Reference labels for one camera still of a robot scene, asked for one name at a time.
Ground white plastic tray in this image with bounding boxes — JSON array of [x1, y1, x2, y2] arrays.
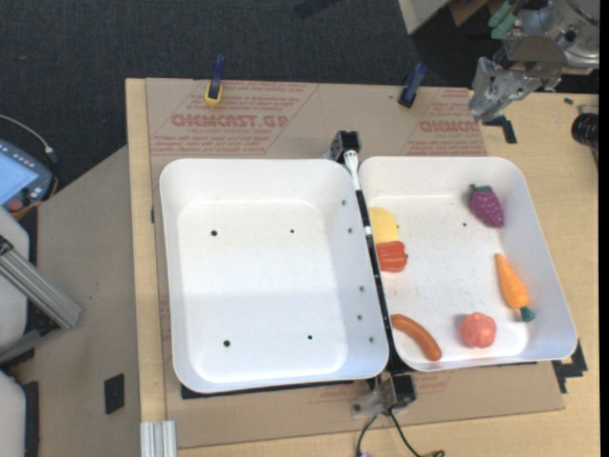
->
[[356, 155, 580, 373], [159, 158, 391, 395]]

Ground brown cardboard board red print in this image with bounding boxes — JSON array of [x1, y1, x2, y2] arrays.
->
[[145, 77, 567, 449]]

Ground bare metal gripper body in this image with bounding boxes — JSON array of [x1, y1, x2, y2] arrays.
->
[[503, 10, 600, 92]]

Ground yellow bell pepper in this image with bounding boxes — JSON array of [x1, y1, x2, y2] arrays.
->
[[366, 207, 401, 247]]

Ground orange sausage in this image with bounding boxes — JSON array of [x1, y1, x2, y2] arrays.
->
[[390, 313, 443, 363]]

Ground orange pumpkin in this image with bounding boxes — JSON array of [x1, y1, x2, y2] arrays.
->
[[459, 311, 499, 350]]

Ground purple grapes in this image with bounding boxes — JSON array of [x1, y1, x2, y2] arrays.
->
[[467, 184, 505, 229]]

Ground orange carrot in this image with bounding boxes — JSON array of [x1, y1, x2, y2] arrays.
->
[[494, 252, 537, 324]]

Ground orange bell pepper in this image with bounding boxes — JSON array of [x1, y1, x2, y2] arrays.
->
[[375, 240, 409, 274]]

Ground black cylinder on white bracket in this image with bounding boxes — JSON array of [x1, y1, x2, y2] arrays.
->
[[570, 105, 600, 162]]

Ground thin black and white rod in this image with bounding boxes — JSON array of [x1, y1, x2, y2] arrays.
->
[[343, 149, 397, 368]]

